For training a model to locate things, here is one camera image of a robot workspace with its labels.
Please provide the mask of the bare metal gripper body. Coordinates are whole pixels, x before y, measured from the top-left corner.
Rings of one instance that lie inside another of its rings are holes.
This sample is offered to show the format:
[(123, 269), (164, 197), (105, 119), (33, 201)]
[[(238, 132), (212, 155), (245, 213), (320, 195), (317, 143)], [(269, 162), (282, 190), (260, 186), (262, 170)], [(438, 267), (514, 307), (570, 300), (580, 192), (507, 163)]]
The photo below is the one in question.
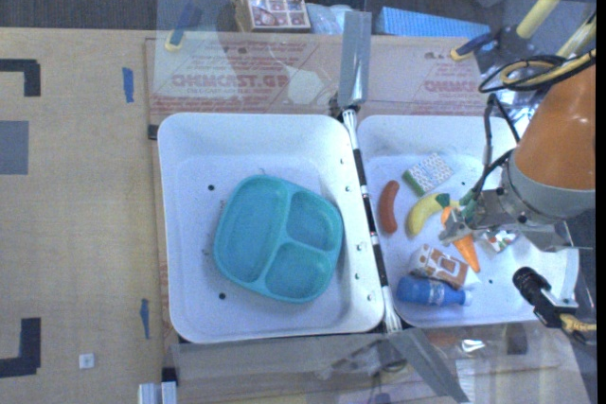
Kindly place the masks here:
[(473, 230), (513, 227), (528, 221), (526, 206), (511, 189), (481, 191), (465, 206), (465, 222)]

